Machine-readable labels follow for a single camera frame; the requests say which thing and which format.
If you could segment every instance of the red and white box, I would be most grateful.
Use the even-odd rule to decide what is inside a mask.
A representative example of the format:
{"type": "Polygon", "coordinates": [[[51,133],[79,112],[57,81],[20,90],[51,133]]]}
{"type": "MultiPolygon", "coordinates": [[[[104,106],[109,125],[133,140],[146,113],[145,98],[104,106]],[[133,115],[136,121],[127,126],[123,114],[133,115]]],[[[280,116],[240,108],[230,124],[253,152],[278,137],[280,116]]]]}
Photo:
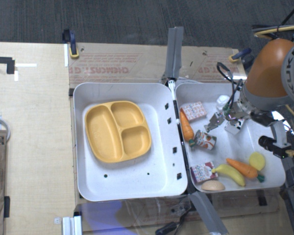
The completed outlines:
{"type": "Polygon", "coordinates": [[[212,162],[199,164],[191,167],[191,175],[195,183],[200,183],[208,179],[218,177],[218,173],[212,173],[212,169],[215,168],[212,162]]]}
{"type": "Polygon", "coordinates": [[[188,121],[201,118],[207,115],[201,102],[192,103],[181,107],[188,121]]]}

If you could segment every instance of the white plastic tray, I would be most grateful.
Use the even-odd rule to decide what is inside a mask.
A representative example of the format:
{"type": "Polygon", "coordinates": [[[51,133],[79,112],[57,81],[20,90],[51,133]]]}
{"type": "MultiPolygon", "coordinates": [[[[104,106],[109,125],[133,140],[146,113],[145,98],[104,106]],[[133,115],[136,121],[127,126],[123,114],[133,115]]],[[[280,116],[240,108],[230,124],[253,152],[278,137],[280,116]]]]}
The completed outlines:
{"type": "Polygon", "coordinates": [[[178,196],[185,191],[188,183],[185,164],[172,94],[166,86],[83,83],[75,88],[73,100],[77,184],[85,199],[108,201],[178,196]],[[135,159],[107,164],[96,159],[91,151],[84,117],[90,107],[118,100],[132,101],[141,108],[150,129],[151,148],[135,159]]]}
{"type": "MultiPolygon", "coordinates": [[[[184,83],[176,87],[175,95],[179,108],[200,101],[207,112],[206,117],[190,121],[194,133],[196,133],[197,130],[206,132],[204,125],[209,123],[209,119],[217,111],[216,101],[222,94],[228,96],[232,94],[230,83],[184,83]]],[[[248,163],[250,154],[254,151],[258,151],[266,158],[266,166],[260,171],[260,173],[265,176],[265,181],[260,183],[256,178],[245,178],[246,186],[241,187],[232,179],[219,173],[218,180],[225,185],[224,191],[275,188],[282,186],[285,182],[286,175],[281,159],[274,156],[272,152],[265,150],[258,144],[258,139],[262,135],[273,137],[271,129],[252,120],[247,120],[244,122],[240,132],[233,135],[224,129],[226,122],[227,121],[225,120],[221,126],[209,132],[209,134],[217,137],[216,145],[212,150],[198,146],[190,148],[189,145],[186,144],[189,166],[191,167],[212,161],[215,167],[217,167],[220,164],[226,164],[226,158],[232,158],[248,163]]],[[[201,190],[202,183],[195,184],[193,182],[198,190],[205,192],[204,190],[201,190]]]]}

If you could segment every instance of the blue clamp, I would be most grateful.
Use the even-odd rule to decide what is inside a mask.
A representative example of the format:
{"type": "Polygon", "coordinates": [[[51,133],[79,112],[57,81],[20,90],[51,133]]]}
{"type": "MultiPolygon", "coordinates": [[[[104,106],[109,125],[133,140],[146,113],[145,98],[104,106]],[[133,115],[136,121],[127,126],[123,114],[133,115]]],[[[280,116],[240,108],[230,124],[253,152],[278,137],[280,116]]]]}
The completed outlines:
{"type": "Polygon", "coordinates": [[[78,49],[76,48],[75,32],[73,30],[65,29],[62,33],[63,43],[70,43],[69,53],[70,57],[76,59],[79,57],[78,49]]]}
{"type": "Polygon", "coordinates": [[[240,51],[237,54],[233,54],[231,56],[229,56],[229,61],[231,63],[235,63],[236,61],[238,61],[240,58],[242,59],[243,57],[245,57],[246,55],[251,53],[251,48],[247,48],[247,49],[243,49],[242,51],[240,51]]]}

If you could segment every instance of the yellow cable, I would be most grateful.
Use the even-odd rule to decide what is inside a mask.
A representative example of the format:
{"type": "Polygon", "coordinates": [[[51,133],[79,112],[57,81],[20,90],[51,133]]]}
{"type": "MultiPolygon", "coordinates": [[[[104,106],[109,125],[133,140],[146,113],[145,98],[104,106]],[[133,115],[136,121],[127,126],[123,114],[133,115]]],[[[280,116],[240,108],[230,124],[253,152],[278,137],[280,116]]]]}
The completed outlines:
{"type": "Polygon", "coordinates": [[[291,114],[294,116],[294,111],[290,108],[288,104],[285,105],[285,107],[291,112],[291,114]]]}
{"type": "MultiPolygon", "coordinates": [[[[279,28],[279,32],[280,31],[287,31],[287,30],[294,30],[294,26],[288,26],[288,27],[279,28]]],[[[268,34],[268,33],[273,33],[273,32],[278,32],[278,28],[259,31],[259,32],[254,33],[254,36],[258,37],[258,36],[268,34]]]]}

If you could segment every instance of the robotic arm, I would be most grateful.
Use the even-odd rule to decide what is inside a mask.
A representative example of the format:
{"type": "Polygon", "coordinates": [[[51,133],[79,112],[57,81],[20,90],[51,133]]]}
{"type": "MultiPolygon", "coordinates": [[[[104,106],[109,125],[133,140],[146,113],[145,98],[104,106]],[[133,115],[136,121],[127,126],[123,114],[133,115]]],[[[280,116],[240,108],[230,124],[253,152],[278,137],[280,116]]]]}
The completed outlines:
{"type": "Polygon", "coordinates": [[[226,104],[221,114],[214,114],[206,131],[218,127],[224,120],[235,126],[239,121],[253,121],[270,127],[273,139],[261,136],[258,143],[274,155],[287,157],[287,143],[283,121],[272,116],[279,106],[294,104],[294,42],[274,39],[268,42],[256,57],[248,77],[240,87],[240,96],[232,104],[226,104]]]}

